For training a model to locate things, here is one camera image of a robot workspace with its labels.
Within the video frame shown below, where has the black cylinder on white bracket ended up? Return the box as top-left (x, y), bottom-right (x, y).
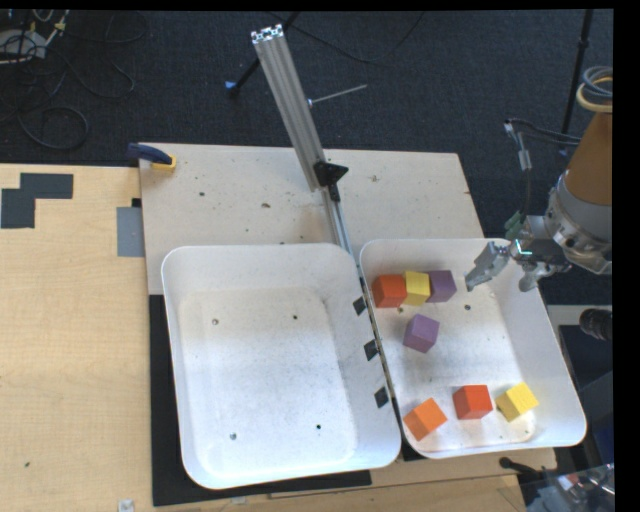
top-left (578, 307), bottom-right (614, 342)

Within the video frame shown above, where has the yellow cube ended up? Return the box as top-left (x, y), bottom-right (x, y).
top-left (494, 381), bottom-right (541, 423)
top-left (402, 270), bottom-right (433, 308)

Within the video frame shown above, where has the orange cube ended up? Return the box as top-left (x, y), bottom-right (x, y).
top-left (402, 397), bottom-right (449, 443)

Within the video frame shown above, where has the red cube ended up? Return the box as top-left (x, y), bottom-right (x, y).
top-left (370, 273), bottom-right (408, 309)
top-left (451, 384), bottom-right (495, 421)

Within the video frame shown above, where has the pale wood board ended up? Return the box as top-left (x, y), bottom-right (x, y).
top-left (137, 143), bottom-right (559, 501)

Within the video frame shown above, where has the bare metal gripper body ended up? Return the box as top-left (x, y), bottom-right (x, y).
top-left (508, 215), bottom-right (614, 276)

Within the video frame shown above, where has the purple cube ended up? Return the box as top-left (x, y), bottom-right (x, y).
top-left (402, 313), bottom-right (442, 355)
top-left (427, 269), bottom-right (458, 304)

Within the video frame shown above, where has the white plastic tray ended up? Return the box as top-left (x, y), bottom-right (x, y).
top-left (358, 237), bottom-right (588, 460)
top-left (160, 242), bottom-right (403, 491)

